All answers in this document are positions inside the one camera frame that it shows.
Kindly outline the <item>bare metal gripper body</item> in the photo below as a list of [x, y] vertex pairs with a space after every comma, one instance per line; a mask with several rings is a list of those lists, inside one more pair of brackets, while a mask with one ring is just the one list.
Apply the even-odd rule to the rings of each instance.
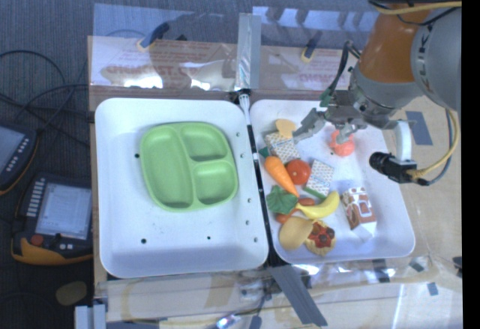
[[326, 90], [324, 104], [327, 106], [325, 119], [337, 126], [351, 124], [360, 129], [372, 126], [391, 130], [398, 123], [391, 119], [398, 105], [390, 93], [366, 93], [360, 88]]

